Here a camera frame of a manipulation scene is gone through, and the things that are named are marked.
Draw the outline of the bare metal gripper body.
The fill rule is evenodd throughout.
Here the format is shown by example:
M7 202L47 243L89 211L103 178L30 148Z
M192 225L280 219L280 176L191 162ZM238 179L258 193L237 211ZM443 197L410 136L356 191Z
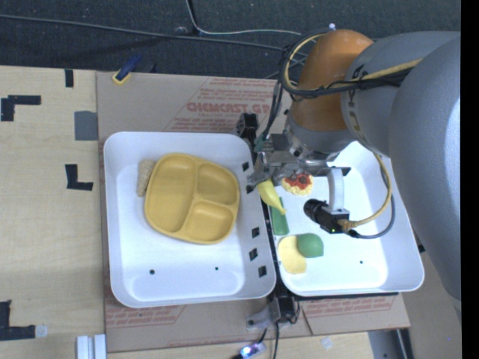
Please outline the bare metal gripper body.
M268 135L261 152L264 153L263 165L271 176L290 176L301 172L318 176L339 155L339 152L312 150L295 136L278 133Z

